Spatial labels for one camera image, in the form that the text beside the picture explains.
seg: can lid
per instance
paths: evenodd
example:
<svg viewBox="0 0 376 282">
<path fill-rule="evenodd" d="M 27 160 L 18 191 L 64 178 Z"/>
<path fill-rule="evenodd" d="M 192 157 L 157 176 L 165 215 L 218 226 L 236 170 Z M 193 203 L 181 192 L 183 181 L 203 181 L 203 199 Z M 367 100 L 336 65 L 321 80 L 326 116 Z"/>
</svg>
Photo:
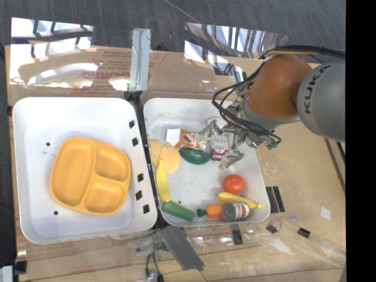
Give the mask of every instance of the can lid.
<svg viewBox="0 0 376 282">
<path fill-rule="evenodd" d="M 227 221 L 235 220 L 236 211 L 232 203 L 226 203 L 222 206 L 222 217 Z"/>
</svg>

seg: can label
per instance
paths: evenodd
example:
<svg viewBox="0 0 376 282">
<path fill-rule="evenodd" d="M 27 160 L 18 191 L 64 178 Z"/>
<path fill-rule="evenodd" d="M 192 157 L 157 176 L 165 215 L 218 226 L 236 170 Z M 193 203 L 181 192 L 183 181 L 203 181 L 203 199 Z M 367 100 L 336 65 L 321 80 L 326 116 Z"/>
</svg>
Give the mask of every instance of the can label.
<svg viewBox="0 0 376 282">
<path fill-rule="evenodd" d="M 246 202 L 226 203 L 222 207 L 222 216 L 227 221 L 245 219 L 249 215 Z"/>
</svg>

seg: white tray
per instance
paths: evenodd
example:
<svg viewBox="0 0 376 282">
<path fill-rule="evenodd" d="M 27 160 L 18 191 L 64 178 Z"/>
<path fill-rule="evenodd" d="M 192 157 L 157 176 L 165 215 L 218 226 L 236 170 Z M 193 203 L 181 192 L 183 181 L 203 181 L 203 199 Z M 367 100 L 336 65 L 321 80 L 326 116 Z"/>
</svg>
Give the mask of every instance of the white tray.
<svg viewBox="0 0 376 282">
<path fill-rule="evenodd" d="M 119 98 L 25 98 L 14 106 L 13 121 L 21 229 L 28 240 L 39 244 L 79 240 L 145 231 L 155 224 L 152 185 L 136 113 L 129 102 Z M 61 144 L 74 136 L 108 143 L 128 155 L 132 165 L 129 191 L 115 214 L 85 214 L 52 198 L 49 178 L 54 158 Z"/>
<path fill-rule="evenodd" d="M 219 111 L 211 100 L 153 98 L 144 106 L 145 125 L 149 139 L 166 141 L 168 129 L 183 128 L 199 132 L 212 118 L 219 118 Z M 198 217 L 197 209 L 205 209 L 209 204 L 220 204 L 218 194 L 223 192 L 221 183 L 228 174 L 239 174 L 246 185 L 240 196 L 261 203 L 261 209 L 252 209 L 251 216 L 243 222 L 263 221 L 270 214 L 270 202 L 267 196 L 256 152 L 246 144 L 239 146 L 246 153 L 240 161 L 228 169 L 219 169 L 219 161 L 209 161 L 204 165 L 194 165 L 180 157 L 179 167 L 167 174 L 171 200 L 196 213 L 190 223 L 179 217 L 162 212 L 164 219 L 172 226 L 203 226 L 226 223 L 223 219 L 207 216 Z"/>
</svg>

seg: black connector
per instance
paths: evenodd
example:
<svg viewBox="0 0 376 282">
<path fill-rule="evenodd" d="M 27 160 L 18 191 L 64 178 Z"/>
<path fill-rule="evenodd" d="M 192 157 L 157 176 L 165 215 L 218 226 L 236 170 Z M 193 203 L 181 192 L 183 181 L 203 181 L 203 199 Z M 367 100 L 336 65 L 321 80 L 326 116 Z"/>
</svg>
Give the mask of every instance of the black connector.
<svg viewBox="0 0 376 282">
<path fill-rule="evenodd" d="M 158 277 L 157 277 L 157 281 L 158 282 L 165 282 L 165 280 L 163 279 L 163 275 L 162 274 L 159 274 Z"/>
</svg>

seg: toy tomato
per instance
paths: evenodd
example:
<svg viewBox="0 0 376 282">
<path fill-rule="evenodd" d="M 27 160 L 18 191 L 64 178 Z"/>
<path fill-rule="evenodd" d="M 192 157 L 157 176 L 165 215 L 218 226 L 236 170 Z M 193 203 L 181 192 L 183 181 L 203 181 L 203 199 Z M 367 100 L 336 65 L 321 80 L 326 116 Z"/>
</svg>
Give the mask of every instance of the toy tomato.
<svg viewBox="0 0 376 282">
<path fill-rule="evenodd" d="M 244 180 L 237 174 L 230 174 L 224 178 L 222 186 L 228 193 L 239 194 L 244 189 Z"/>
</svg>

